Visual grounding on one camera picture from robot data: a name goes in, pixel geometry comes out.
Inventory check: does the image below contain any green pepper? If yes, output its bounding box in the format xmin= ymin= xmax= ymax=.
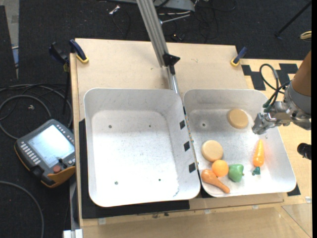
xmin=227 ymin=164 xmax=245 ymax=183

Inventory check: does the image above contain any white plastic tray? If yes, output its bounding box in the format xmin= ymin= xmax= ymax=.
xmin=183 ymin=88 xmax=297 ymax=198
xmin=83 ymin=87 xmax=202 ymax=208

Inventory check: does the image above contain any orange pear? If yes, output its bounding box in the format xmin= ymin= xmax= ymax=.
xmin=200 ymin=169 xmax=231 ymax=194

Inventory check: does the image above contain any black cylinder on white bracket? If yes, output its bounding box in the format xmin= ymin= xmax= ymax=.
xmin=297 ymin=142 xmax=312 ymax=161

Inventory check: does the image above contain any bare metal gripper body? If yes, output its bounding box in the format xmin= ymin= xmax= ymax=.
xmin=265 ymin=101 xmax=312 ymax=131

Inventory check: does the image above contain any pale wood board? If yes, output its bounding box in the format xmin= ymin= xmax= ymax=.
xmin=73 ymin=38 xmax=285 ymax=227

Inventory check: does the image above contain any orange ball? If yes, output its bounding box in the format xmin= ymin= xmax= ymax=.
xmin=211 ymin=159 xmax=229 ymax=178

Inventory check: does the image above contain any orange carrot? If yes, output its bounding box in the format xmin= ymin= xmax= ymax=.
xmin=252 ymin=139 xmax=265 ymax=176

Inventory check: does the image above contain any beige round biscuit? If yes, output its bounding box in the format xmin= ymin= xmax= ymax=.
xmin=201 ymin=139 xmax=224 ymax=163
xmin=227 ymin=108 xmax=249 ymax=130

